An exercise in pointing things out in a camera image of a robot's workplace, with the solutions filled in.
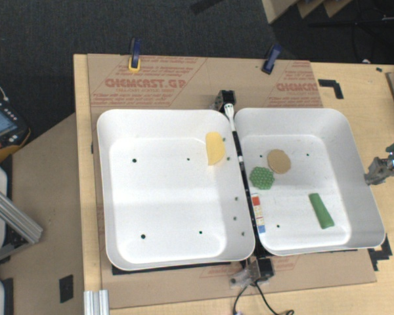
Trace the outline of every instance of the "wooden table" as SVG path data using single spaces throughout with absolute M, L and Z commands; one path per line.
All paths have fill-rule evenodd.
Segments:
M 349 120 L 365 171 L 375 156 L 384 158 L 385 148 L 394 142 L 394 101 L 386 72 L 394 66 L 367 64 L 312 64 L 317 79 L 335 79 L 344 100 L 336 99 L 331 88 L 321 88 L 325 108 L 334 108 Z M 91 154 L 91 114 L 87 55 L 74 56 L 77 143 L 83 242 L 84 290 L 102 289 L 95 204 L 95 177 Z M 294 309 L 296 314 L 394 314 L 394 177 L 372 188 L 393 251 L 388 261 L 380 261 L 378 282 L 275 293 L 267 299 L 276 311 Z M 215 299 L 112 310 L 111 314 L 231 314 L 234 299 Z M 242 297 L 244 314 L 268 314 L 259 296 Z

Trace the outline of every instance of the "yellow object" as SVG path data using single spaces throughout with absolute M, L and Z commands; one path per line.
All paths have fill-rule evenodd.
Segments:
M 131 66 L 131 61 L 132 61 L 132 57 L 129 58 L 129 70 L 130 70 L 131 72 L 138 72 L 138 71 L 140 70 L 140 59 L 139 59 L 139 61 L 137 62 L 137 68 L 133 68 L 133 67 Z
M 209 165 L 221 161 L 226 154 L 223 138 L 218 132 L 206 134 L 206 149 L 208 152 Z

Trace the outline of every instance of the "cardboard sheet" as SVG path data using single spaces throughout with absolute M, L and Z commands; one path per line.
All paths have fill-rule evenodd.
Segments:
M 209 108 L 225 89 L 235 91 L 236 111 L 247 107 L 319 108 L 322 103 L 311 64 L 278 60 L 273 73 L 267 75 L 261 71 L 263 60 L 142 56 L 140 72 L 131 73 L 127 58 L 88 55 L 102 288 L 109 290 L 110 307 L 235 296 L 238 290 L 230 288 L 229 280 L 241 270 L 239 262 L 113 275 L 105 251 L 97 119 L 111 108 Z M 276 275 L 263 285 L 267 293 L 376 281 L 367 250 L 272 260 Z

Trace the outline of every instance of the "tray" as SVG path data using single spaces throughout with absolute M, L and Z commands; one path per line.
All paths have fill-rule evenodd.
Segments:
M 208 166 L 206 134 L 227 155 Z M 255 240 L 234 139 L 213 110 L 109 110 L 97 123 L 106 252 L 122 270 L 240 261 Z
M 274 174 L 270 190 L 258 194 L 265 223 L 263 247 L 274 255 L 295 255 L 379 246 L 385 231 L 349 122 L 326 108 L 246 108 L 235 116 L 247 175 L 267 167 L 271 150 L 291 161 L 287 173 Z M 334 220 L 322 229 L 309 200 L 318 193 Z

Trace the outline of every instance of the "black floor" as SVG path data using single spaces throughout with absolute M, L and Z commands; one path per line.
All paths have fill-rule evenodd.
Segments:
M 74 112 L 75 53 L 142 53 L 394 64 L 394 27 L 309 26 L 394 16 L 394 0 L 355 0 L 333 18 L 321 6 L 306 19 L 290 8 L 269 25 L 261 0 L 224 0 L 196 14 L 201 0 L 0 0 L 0 85 L 32 128 L 31 140 Z

